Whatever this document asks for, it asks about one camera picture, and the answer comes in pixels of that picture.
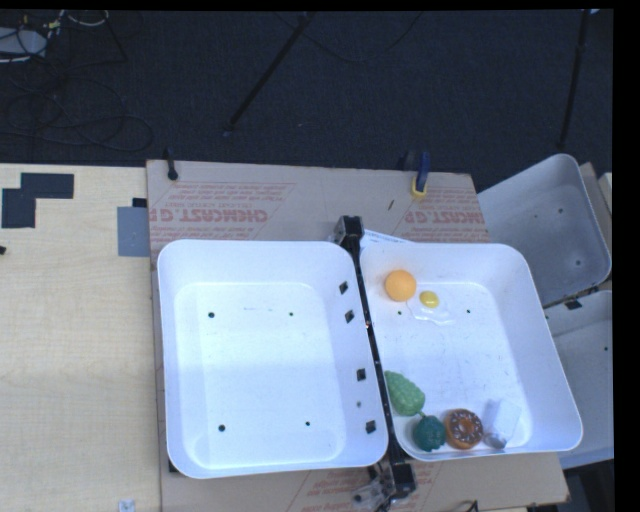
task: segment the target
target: cardboard sheet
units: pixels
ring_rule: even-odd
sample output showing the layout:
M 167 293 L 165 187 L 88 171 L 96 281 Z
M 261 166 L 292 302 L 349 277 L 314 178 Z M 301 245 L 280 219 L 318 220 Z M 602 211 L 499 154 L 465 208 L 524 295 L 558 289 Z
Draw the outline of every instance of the cardboard sheet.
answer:
M 328 240 L 342 215 L 365 229 L 416 242 L 488 242 L 471 176 L 430 173 L 414 198 L 412 172 L 206 162 L 147 163 L 151 265 L 183 238 Z M 170 471 L 164 429 L 162 337 L 153 272 L 162 502 L 165 512 L 316 512 L 358 510 L 351 493 L 369 481 L 365 468 L 298 471 L 209 480 Z M 418 489 L 393 510 L 481 510 L 559 503 L 568 490 L 555 453 L 447 462 L 411 461 Z M 506 485 L 495 487 L 496 482 Z

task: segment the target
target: yellow clamp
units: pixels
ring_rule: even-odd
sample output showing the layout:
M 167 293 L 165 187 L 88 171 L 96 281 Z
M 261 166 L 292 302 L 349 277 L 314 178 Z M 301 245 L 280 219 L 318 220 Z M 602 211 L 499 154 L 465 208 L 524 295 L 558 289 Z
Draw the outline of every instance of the yellow clamp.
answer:
M 416 188 L 416 183 L 418 181 L 418 176 L 414 176 L 411 180 L 411 195 L 415 198 L 421 198 L 427 195 L 427 184 L 424 184 L 424 190 L 420 191 Z

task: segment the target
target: tripod leg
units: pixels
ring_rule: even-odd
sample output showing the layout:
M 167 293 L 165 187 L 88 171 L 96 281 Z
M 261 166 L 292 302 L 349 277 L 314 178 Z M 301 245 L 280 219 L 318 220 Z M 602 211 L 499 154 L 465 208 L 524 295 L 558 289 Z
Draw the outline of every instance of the tripod leg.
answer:
M 285 56 L 287 55 L 287 53 L 289 52 L 289 50 L 291 49 L 293 44 L 302 35 L 302 32 L 304 32 L 304 29 L 307 28 L 307 25 L 309 25 L 309 23 L 311 22 L 311 20 L 315 16 L 315 14 L 316 14 L 316 12 L 313 11 L 313 12 L 310 12 L 308 14 L 304 14 L 304 15 L 302 15 L 302 16 L 300 16 L 298 18 L 298 26 L 296 27 L 295 31 L 291 34 L 291 36 L 289 37 L 287 42 L 284 44 L 282 49 L 278 52 L 278 55 L 276 55 L 276 58 L 273 60 L 271 65 L 267 68 L 267 70 L 265 71 L 264 75 L 262 75 L 262 77 L 260 78 L 260 80 L 258 80 L 258 82 L 253 87 L 253 89 L 251 89 L 251 92 L 245 98 L 245 100 L 242 102 L 242 104 L 240 105 L 238 110 L 235 112 L 235 114 L 233 114 L 229 118 L 229 121 L 227 122 L 227 124 L 224 127 L 223 136 L 228 137 L 229 135 L 231 135 L 231 132 L 235 129 L 235 125 L 238 122 L 238 120 L 240 119 L 240 117 L 242 116 L 242 114 L 244 113 L 244 111 L 249 107 L 251 102 L 254 100 L 254 98 L 258 95 L 260 90 L 267 83 L 267 80 L 269 80 L 269 77 L 273 74 L 273 72 L 276 70 L 276 68 L 280 65 L 280 63 L 285 58 Z
M 564 148 L 565 142 L 567 140 L 567 134 L 569 133 L 569 124 L 571 123 L 571 115 L 573 114 L 573 103 L 576 96 L 576 89 L 578 87 L 578 76 L 580 75 L 580 65 L 582 64 L 582 54 L 586 50 L 587 25 L 589 16 L 591 16 L 591 9 L 583 9 L 582 19 L 580 20 L 580 32 L 578 34 L 578 45 L 576 46 L 576 56 L 573 61 L 573 74 L 571 76 L 569 98 L 567 99 L 567 106 L 564 113 L 562 132 L 560 133 L 560 139 L 558 140 L 558 148 L 560 149 Z

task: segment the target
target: dark carpet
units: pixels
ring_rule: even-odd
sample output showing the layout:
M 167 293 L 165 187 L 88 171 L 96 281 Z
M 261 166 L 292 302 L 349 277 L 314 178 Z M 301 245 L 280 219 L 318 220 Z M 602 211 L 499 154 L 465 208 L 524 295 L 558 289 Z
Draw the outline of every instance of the dark carpet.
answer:
M 564 146 L 579 9 L 320 11 L 223 136 L 302 14 L 2 9 L 47 45 L 0 53 L 0 162 L 143 166 L 169 147 L 396 169 L 428 151 L 478 192 L 556 153 L 612 170 L 613 9 L 588 16 Z

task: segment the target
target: metal bracket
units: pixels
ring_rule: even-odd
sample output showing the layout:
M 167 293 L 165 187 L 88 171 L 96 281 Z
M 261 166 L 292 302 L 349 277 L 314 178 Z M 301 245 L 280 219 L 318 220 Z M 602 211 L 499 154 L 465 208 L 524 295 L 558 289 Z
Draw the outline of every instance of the metal bracket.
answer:
M 388 503 L 393 484 L 387 475 L 378 474 L 368 484 L 355 489 L 351 493 L 353 507 L 367 512 L 376 512 Z
M 167 178 L 171 181 L 176 181 L 178 179 L 178 171 L 176 171 L 176 163 L 173 159 L 173 150 L 169 147 L 164 149 L 162 154 L 162 158 L 167 161 L 167 166 L 169 168 L 169 172 L 167 172 Z
M 367 300 L 367 292 L 364 286 L 362 268 L 360 266 L 360 239 L 363 235 L 364 226 L 362 224 L 362 219 L 356 216 L 343 215 L 340 217 L 334 228 L 333 239 L 335 243 L 339 244 L 351 255 L 356 271 L 356 278 L 358 280 L 360 301 L 362 302 L 367 334 L 369 335 L 369 345 L 371 347 L 371 354 L 376 368 L 376 378 L 378 379 L 380 399 L 384 410 L 387 431 L 389 432 L 389 448 L 387 449 L 385 461 L 389 468 L 388 471 L 385 471 L 387 476 L 381 478 L 384 478 L 383 489 L 388 494 L 387 501 L 390 501 L 391 499 L 400 499 L 411 494 L 416 490 L 416 483 L 413 468 L 410 464 L 405 462 L 404 452 L 396 438 L 393 418 L 391 416 L 391 405 L 387 394 L 382 364 L 380 362 L 380 354 L 378 352 L 375 333 L 373 332 L 373 322 L 369 312 L 369 302 Z M 373 487 L 368 488 L 366 495 L 360 494 L 361 501 L 363 496 L 365 497 L 364 502 L 367 504 L 375 501 L 373 495 L 378 491 L 379 489 L 376 489 L 375 484 L 373 484 Z

